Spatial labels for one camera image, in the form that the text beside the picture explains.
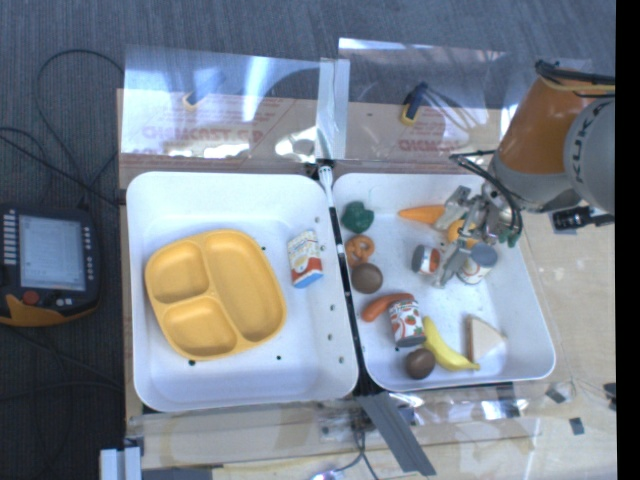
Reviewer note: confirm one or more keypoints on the triangular bread slice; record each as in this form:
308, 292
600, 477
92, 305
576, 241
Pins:
484, 340

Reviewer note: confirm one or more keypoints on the white plastic tray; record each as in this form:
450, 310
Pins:
300, 348
505, 298

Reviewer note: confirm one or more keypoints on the yellow banana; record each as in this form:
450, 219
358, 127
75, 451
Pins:
442, 350

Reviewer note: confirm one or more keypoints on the green broccoli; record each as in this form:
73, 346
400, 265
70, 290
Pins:
357, 218

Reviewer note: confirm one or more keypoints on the brown cardboard board red print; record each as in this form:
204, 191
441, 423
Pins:
370, 138

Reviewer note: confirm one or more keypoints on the brown kiwi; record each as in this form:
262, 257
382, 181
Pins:
367, 278
420, 364

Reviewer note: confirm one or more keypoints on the small can with grey lid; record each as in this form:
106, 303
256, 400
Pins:
482, 258
426, 260

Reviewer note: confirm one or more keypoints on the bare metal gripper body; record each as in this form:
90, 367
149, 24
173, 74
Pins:
492, 215

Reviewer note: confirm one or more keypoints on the yellow divided plate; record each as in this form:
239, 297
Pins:
235, 278

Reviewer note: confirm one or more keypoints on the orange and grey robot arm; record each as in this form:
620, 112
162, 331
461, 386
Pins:
542, 133

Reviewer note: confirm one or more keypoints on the white orange blue carton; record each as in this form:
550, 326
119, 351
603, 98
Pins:
305, 260

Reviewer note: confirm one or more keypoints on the white can with strawberries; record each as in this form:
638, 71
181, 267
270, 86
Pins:
406, 324

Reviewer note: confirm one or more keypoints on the brown pretzel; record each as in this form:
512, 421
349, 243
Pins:
352, 255

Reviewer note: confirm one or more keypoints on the orange round fruit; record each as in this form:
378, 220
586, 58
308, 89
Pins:
456, 230

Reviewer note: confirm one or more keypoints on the orange sausage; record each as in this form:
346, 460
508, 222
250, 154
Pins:
380, 307

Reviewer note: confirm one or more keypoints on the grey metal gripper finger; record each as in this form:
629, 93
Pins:
455, 208
452, 263

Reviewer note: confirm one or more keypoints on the orange carrot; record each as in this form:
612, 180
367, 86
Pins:
425, 214

